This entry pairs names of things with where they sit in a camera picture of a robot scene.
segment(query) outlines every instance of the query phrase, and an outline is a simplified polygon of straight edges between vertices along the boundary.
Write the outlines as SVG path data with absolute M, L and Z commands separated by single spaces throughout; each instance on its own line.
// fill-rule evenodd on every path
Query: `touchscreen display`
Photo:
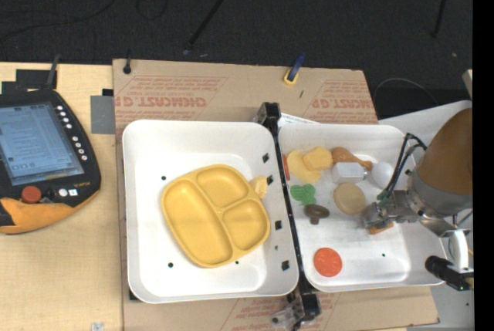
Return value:
M 48 102 L 0 107 L 0 156 L 14 186 L 84 173 Z

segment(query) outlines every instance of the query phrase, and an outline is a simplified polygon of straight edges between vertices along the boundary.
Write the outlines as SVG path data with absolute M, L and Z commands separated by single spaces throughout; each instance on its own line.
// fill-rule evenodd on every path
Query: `white tray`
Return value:
M 279 132 L 279 144 L 284 154 L 301 150 L 304 154 L 314 147 L 328 150 L 346 147 L 354 155 L 374 163 L 385 161 L 395 166 L 404 134 L 383 125 L 304 124 L 285 125 Z M 413 169 L 411 157 L 404 168 Z M 291 174 L 288 186 L 304 185 Z M 376 200 L 381 189 L 372 181 L 371 174 L 357 184 L 365 193 L 366 202 Z M 401 175 L 396 189 L 406 185 Z M 441 240 L 420 223 L 394 223 L 394 227 L 371 235 L 359 222 L 359 216 L 347 215 L 334 204 L 330 170 L 314 184 L 317 204 L 328 208 L 330 216 L 318 225 L 310 224 L 300 202 L 291 198 L 296 232 L 299 238 L 303 267 L 307 280 L 323 292 L 376 289 L 406 285 L 435 285 L 442 281 L 428 272 L 424 263 L 429 255 L 445 258 Z M 341 272 L 334 277 L 319 274 L 313 256 L 319 248 L 331 247 L 343 260 Z
M 274 141 L 265 127 L 138 120 L 123 135 L 127 272 L 137 298 L 163 303 L 282 296 L 295 289 L 299 270 Z M 212 164 L 234 167 L 248 181 L 259 175 L 272 177 L 262 200 L 271 232 L 238 263 L 205 269 L 191 262 L 174 240 L 161 211 L 161 192 L 175 178 Z

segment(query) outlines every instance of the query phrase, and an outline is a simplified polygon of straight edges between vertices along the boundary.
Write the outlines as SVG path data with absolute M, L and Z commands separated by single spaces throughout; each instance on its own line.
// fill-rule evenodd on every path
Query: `yellow plate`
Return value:
M 228 165 L 211 165 L 172 181 L 161 210 L 173 236 L 197 265 L 235 261 L 269 235 L 269 216 L 248 181 Z

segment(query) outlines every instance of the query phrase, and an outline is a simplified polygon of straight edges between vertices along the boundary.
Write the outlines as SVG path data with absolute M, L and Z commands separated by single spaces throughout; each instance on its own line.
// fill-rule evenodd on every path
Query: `red toy tomato slice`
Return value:
M 343 263 L 336 250 L 320 248 L 314 255 L 314 266 L 322 276 L 332 277 L 340 273 Z

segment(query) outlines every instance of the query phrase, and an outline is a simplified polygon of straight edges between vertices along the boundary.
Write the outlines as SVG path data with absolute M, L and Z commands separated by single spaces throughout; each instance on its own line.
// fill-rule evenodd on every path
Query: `black cable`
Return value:
M 55 71 L 56 71 L 56 67 L 59 64 L 60 56 L 61 56 L 60 54 L 57 54 L 55 56 L 55 59 L 53 60 L 52 68 L 49 70 L 48 79 L 46 80 L 45 88 L 50 88 L 50 89 L 53 88 L 53 77 L 55 76 Z
M 389 184 L 389 188 L 387 188 L 387 194 L 386 194 L 387 197 L 391 196 L 391 194 L 394 190 L 394 187 L 396 186 L 396 183 L 398 182 L 398 178 L 400 177 L 401 171 L 403 170 L 404 165 L 407 162 L 407 159 L 411 156 L 411 154 L 414 152 L 414 150 L 417 147 L 421 147 L 421 145 L 415 144 L 413 147 L 411 147 L 407 150 L 407 153 L 405 154 L 403 160 L 400 162 L 400 166 L 397 169 L 396 177 L 394 179 L 391 179 L 390 184 Z
M 14 17 L 14 15 L 29 14 L 29 13 L 50 14 L 50 15 L 64 15 L 66 17 L 70 17 L 71 19 L 79 20 L 79 17 L 76 17 L 74 15 L 53 12 L 51 10 L 20 10 L 20 11 L 8 11 L 8 10 L 4 10 L 4 11 L 0 11 L 0 15 L 5 14 L 5 15 L 8 15 L 9 17 Z M 96 28 L 94 27 L 94 25 L 92 25 L 91 22 L 83 22 L 83 23 L 89 25 L 90 26 L 90 30 L 93 33 L 93 55 L 92 55 L 92 58 L 90 59 L 93 62 L 94 59 L 95 59 L 96 45 L 97 45 Z M 5 59 L 4 60 L 5 61 L 8 61 L 7 52 L 5 51 L 5 46 L 3 45 L 2 42 L 3 42 L 3 38 L 0 38 L 0 47 L 2 47 L 2 51 L 3 51 L 4 56 L 5 56 Z
M 416 140 L 416 141 L 418 142 L 418 146 L 419 146 L 419 147 L 422 147 L 422 149 L 423 149 L 423 150 L 427 150 L 427 146 L 426 146 L 426 144 L 425 144 L 424 142 L 422 142 L 422 141 L 420 140 L 420 138 L 419 138 L 419 137 L 416 137 L 416 136 L 415 136 L 414 134 L 412 134 L 412 133 L 409 133 L 409 135 L 410 135 L 410 138 L 411 138 L 411 139 Z
M 434 101 L 435 105 L 436 106 L 439 106 L 439 102 L 437 99 L 434 98 L 434 96 L 431 94 L 430 91 L 428 91 L 425 87 L 421 86 L 420 84 L 416 83 L 415 81 L 412 81 L 412 80 L 409 80 L 409 79 L 404 79 L 402 77 L 391 77 L 390 79 L 386 79 L 386 80 L 383 80 L 381 81 L 376 89 L 374 90 L 374 95 L 372 96 L 372 103 L 374 104 L 374 108 L 377 107 L 377 93 L 379 92 L 379 89 L 386 83 L 389 83 L 391 81 L 403 81 L 405 83 L 410 83 L 410 84 L 413 84 L 414 86 L 420 88 L 421 90 L 423 90 L 425 93 L 427 93 L 427 95 L 429 95 L 431 97 L 431 99 Z
M 399 175 L 398 169 L 400 167 L 401 158 L 403 157 L 404 149 L 407 146 L 408 139 L 410 138 L 410 135 L 411 135 L 410 133 L 407 133 L 404 136 L 403 144 L 401 145 L 400 153 L 398 155 L 398 160 L 396 161 L 396 166 L 394 167 L 393 175 L 391 176 L 391 179 L 389 180 L 389 183 L 387 184 L 386 188 L 384 189 L 384 191 L 386 191 L 386 192 L 389 191 L 389 189 L 390 189 L 391 185 L 393 184 L 394 180 L 397 180 L 398 179 L 398 175 Z
M 56 26 L 56 25 L 68 25 L 68 24 L 73 24 L 75 22 L 89 21 L 89 20 L 93 19 L 94 17 L 96 17 L 97 15 L 102 14 L 103 12 L 108 10 L 115 3 L 115 1 L 116 0 L 111 0 L 107 5 L 102 7 L 100 10 L 98 10 L 98 11 L 96 11 L 90 15 L 84 16 L 84 17 L 73 16 L 73 19 L 62 21 L 62 22 L 48 22 L 48 23 L 44 23 L 44 24 L 35 24 L 35 25 L 29 25 L 25 28 L 17 29 L 14 32 L 10 32 L 9 34 L 1 37 L 0 43 L 3 43 L 5 40 L 8 40 L 8 39 L 10 39 L 16 35 L 19 35 L 20 33 L 26 32 L 30 29 L 43 28 L 43 27 Z

